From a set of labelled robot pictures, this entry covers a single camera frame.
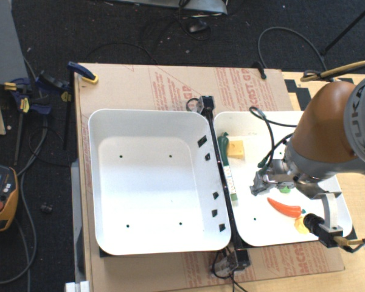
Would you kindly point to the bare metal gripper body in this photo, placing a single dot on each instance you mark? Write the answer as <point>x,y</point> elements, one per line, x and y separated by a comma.
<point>279,172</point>

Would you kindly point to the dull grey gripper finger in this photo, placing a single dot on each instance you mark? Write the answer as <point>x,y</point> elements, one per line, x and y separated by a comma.
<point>258,189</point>

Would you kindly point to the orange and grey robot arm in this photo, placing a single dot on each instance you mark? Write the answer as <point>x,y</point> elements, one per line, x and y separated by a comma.
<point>325,123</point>

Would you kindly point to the light green toy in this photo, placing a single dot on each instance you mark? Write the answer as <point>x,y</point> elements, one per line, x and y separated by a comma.
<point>284,189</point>

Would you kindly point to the white printed tube green cap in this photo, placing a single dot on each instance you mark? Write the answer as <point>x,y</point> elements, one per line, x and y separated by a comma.
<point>230,181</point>

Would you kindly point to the orange carrot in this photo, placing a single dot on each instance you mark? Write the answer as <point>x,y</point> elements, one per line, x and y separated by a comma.
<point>284,208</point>

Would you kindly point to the white plastic tray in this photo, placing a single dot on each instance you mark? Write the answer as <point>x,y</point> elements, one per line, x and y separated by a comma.
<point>261,227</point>
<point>149,187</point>

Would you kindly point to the yellow cheese wedge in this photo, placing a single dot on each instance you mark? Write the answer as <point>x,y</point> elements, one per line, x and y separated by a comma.
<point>236,148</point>

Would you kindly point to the dark green pepper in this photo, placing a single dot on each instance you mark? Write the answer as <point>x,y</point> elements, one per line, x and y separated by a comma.
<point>223,148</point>

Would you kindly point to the yellow rounded toy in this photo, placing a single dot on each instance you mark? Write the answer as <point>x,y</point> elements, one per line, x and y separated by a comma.
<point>299,226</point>

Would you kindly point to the thin black rod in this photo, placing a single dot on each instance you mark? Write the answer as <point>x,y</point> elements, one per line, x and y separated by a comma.
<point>216,146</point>

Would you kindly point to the brown cardboard board red print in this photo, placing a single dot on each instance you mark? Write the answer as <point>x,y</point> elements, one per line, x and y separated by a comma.
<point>134,87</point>

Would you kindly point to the black computer mouse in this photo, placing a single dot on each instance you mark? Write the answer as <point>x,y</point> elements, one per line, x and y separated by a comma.
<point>197,26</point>

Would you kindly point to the black cylinder on white bracket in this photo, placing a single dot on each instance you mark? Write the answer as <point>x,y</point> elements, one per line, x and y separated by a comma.
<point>330,211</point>

